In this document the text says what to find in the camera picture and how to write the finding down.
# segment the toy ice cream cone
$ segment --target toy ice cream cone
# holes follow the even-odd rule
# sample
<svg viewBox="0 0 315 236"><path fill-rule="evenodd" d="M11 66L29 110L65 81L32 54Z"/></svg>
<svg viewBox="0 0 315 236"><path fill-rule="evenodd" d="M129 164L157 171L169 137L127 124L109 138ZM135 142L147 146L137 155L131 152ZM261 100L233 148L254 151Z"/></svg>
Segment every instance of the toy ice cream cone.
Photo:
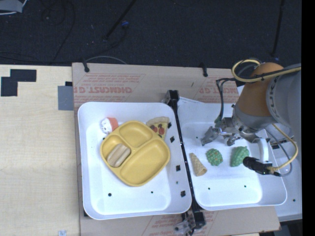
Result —
<svg viewBox="0 0 315 236"><path fill-rule="evenodd" d="M194 153L189 154L191 163L193 166L193 171L197 177L204 175L207 172L206 167L200 162L198 157Z"/></svg>

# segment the green toy broccoli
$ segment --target green toy broccoli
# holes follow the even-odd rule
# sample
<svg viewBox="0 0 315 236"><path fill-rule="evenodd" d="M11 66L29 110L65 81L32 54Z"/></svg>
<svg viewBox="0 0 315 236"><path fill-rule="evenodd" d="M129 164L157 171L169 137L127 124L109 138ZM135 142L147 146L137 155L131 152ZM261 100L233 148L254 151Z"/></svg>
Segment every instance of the green toy broccoli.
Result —
<svg viewBox="0 0 315 236"><path fill-rule="evenodd" d="M206 152L206 156L212 166L218 166L221 162L223 162L221 153L215 148L208 150Z"/></svg>
<svg viewBox="0 0 315 236"><path fill-rule="evenodd" d="M245 157L250 155L250 151L247 146L239 146L234 149L234 153L231 158L231 167L237 167L243 163Z"/></svg>

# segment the white tray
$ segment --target white tray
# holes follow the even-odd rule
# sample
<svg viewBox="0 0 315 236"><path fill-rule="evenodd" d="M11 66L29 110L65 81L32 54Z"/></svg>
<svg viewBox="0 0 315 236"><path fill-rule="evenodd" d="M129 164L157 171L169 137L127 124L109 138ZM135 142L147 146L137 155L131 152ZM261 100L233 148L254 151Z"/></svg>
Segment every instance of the white tray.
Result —
<svg viewBox="0 0 315 236"><path fill-rule="evenodd" d="M104 163L100 144L104 133L101 121L116 118L118 124L138 120L143 123L160 116L170 118L165 142L170 148L168 164L152 180L140 187L123 183ZM97 220L183 213L191 206L191 194L173 110L163 103L88 102L78 111L83 206Z"/></svg>
<svg viewBox="0 0 315 236"><path fill-rule="evenodd" d="M243 164L230 167L233 147L247 146L250 156L259 158L259 147L245 139L235 141L231 147L225 145L223 137L202 146L201 140L220 113L221 105L214 103L185 103L178 108L178 116L187 154L192 185L197 203L205 210L222 210L241 207L276 206L286 201L287 193L282 177L261 175L246 168ZM224 105L223 117L232 116L231 104ZM260 137L267 137L265 130ZM276 166L272 149L268 144L269 161ZM220 151L223 162L212 166L206 157L207 150ZM193 152L207 168L207 173L196 177L189 153Z"/></svg>

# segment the toy pizza slice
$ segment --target toy pizza slice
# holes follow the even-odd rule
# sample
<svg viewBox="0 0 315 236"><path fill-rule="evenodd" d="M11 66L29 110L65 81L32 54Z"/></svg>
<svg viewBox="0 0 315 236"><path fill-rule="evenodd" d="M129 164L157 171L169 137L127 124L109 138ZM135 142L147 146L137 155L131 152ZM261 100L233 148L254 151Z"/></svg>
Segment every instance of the toy pizza slice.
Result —
<svg viewBox="0 0 315 236"><path fill-rule="evenodd" d="M169 117L156 117L147 121L146 124L165 140L166 131L169 125Z"/></svg>

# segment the divided plate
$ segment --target divided plate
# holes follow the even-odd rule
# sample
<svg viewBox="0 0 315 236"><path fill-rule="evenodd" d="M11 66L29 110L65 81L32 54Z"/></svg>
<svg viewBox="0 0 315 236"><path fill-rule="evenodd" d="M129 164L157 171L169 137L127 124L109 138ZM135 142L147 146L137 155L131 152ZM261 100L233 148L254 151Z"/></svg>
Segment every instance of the divided plate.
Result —
<svg viewBox="0 0 315 236"><path fill-rule="evenodd" d="M131 153L119 167L112 167L106 158L118 144L130 148ZM110 170L130 186L141 186L150 181L170 159L164 140L150 127L135 120L123 123L110 133L103 140L100 153Z"/></svg>

